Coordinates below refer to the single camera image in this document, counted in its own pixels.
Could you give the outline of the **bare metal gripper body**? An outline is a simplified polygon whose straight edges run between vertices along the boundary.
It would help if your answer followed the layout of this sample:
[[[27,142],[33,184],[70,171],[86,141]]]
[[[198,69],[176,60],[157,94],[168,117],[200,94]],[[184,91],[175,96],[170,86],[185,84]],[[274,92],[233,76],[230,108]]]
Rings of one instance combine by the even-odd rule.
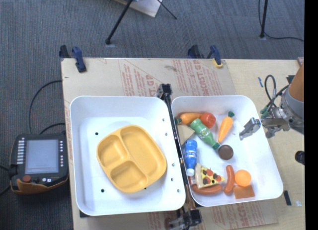
[[[293,129],[304,135],[304,103],[294,98],[282,98],[278,107],[273,107],[265,118],[263,127],[277,126],[282,131]]]

